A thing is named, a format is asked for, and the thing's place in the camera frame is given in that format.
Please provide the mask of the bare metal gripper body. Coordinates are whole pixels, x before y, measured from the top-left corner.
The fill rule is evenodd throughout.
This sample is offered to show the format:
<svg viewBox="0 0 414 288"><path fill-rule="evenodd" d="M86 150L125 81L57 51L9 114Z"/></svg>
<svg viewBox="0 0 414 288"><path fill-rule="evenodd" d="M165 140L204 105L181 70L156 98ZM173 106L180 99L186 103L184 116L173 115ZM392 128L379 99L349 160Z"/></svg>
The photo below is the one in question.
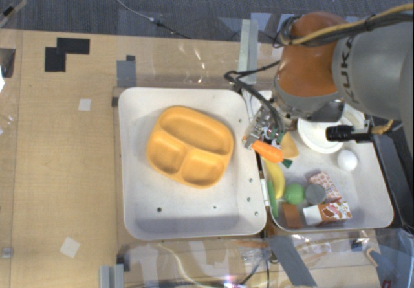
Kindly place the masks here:
<svg viewBox="0 0 414 288"><path fill-rule="evenodd" d="M258 101L247 101L248 127L246 140L282 140L285 133L292 129L292 120L276 111L277 118Z"/></svg>

